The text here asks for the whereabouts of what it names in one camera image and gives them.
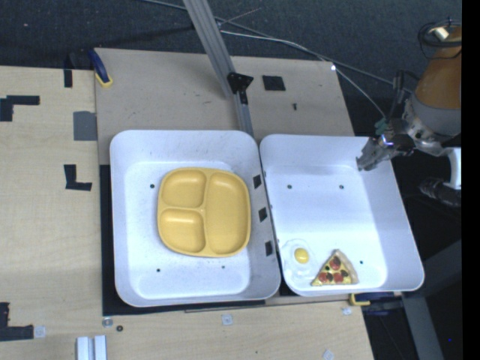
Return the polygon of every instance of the toy pizza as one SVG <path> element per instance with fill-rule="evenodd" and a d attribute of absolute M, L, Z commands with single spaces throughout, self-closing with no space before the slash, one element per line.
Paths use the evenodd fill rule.
<path fill-rule="evenodd" d="M 318 275 L 311 282 L 312 286 L 357 284 L 359 278 L 352 263 L 345 254 L 336 250 L 323 264 Z"/>

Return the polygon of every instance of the yellow plate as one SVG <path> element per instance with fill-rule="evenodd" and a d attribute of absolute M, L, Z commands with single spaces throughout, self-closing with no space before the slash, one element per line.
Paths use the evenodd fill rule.
<path fill-rule="evenodd" d="M 237 254 L 250 239 L 248 188 L 228 171 L 174 169 L 160 186 L 157 225 L 172 251 L 200 257 Z"/>

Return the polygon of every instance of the wooden table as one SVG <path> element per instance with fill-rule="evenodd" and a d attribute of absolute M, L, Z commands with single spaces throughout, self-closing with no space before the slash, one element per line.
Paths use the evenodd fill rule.
<path fill-rule="evenodd" d="M 76 141 L 73 128 L 75 112 L 96 112 L 94 75 L 74 70 L 65 88 L 62 70 L 0 67 L 0 82 L 0 98 L 41 100 L 0 122 L 0 302 L 9 326 L 46 332 L 1 342 L 0 359 L 74 359 L 76 338 L 95 335 L 110 360 L 373 359 L 362 311 L 346 301 L 112 316 L 104 328 L 98 143 Z M 90 191 L 65 189 L 65 164 Z"/>

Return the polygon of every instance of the robotic arm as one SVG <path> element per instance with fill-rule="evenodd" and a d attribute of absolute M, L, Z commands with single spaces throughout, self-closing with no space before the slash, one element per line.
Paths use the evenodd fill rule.
<path fill-rule="evenodd" d="M 438 41 L 428 40 L 436 35 Z M 400 118 L 387 118 L 376 123 L 376 136 L 371 137 L 361 156 L 359 170 L 372 170 L 382 161 L 411 155 L 416 149 L 436 157 L 448 156 L 452 167 L 450 182 L 428 179 L 420 185 L 424 194 L 450 206 L 461 204 L 461 149 L 444 148 L 443 144 L 461 132 L 461 26 L 451 21 L 427 25 L 419 34 L 422 44 L 438 50 L 418 81 L 415 91 L 405 102 Z M 403 84 L 398 75 L 397 86 Z M 399 104 L 401 97 L 394 103 Z"/>

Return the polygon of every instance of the dark floor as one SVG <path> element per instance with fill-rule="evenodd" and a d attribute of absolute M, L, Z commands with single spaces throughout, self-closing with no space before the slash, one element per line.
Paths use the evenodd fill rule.
<path fill-rule="evenodd" d="M 182 0 L 158 0 L 182 5 Z M 421 75 L 428 60 L 417 41 L 426 23 L 462 19 L 462 0 L 208 0 L 214 15 L 328 56 L 380 107 L 392 102 L 384 80 L 399 69 Z M 63 68 L 65 59 L 90 68 L 93 47 L 202 53 L 188 15 L 176 7 L 133 0 L 0 0 L 0 65 Z M 238 26 L 224 26 L 249 33 Z M 231 55 L 313 59 L 280 43 L 225 35 Z M 340 78 L 357 135 L 371 135 L 380 115 L 362 94 Z M 406 81 L 413 89 L 415 82 Z M 461 238 L 461 210 L 419 196 L 427 176 L 448 178 L 444 159 L 424 154 L 393 161 L 406 211 L 423 260 Z M 445 359 L 463 358 L 461 281 L 428 298 Z M 415 359 L 410 330 L 401 308 L 385 316 L 366 314 L 376 359 Z"/>

